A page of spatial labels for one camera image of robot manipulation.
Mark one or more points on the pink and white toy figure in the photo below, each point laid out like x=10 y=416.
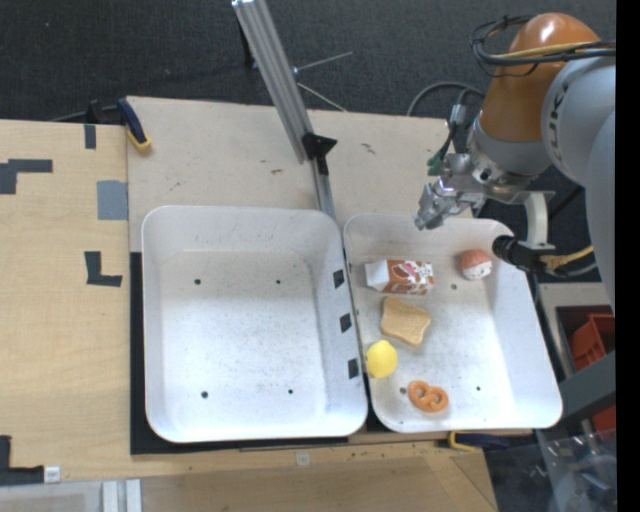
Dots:
x=475 y=265

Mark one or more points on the orange and white carton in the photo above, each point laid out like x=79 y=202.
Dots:
x=405 y=277

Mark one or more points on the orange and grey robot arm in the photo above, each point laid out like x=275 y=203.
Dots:
x=575 y=120

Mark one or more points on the black cylinder on white bracket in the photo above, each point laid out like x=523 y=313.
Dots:
x=520 y=252

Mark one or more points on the orange pretzel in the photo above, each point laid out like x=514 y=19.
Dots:
x=424 y=400

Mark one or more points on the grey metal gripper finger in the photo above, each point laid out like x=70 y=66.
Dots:
x=424 y=214
x=443 y=212

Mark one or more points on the tan bread slice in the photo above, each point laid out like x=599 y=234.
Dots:
x=405 y=322

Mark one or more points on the white plastic tray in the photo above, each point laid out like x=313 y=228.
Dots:
x=480 y=345
x=250 y=325

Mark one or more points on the yellow lemon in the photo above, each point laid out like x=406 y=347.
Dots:
x=381 y=359

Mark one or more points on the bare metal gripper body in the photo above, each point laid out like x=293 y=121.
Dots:
x=472 y=180

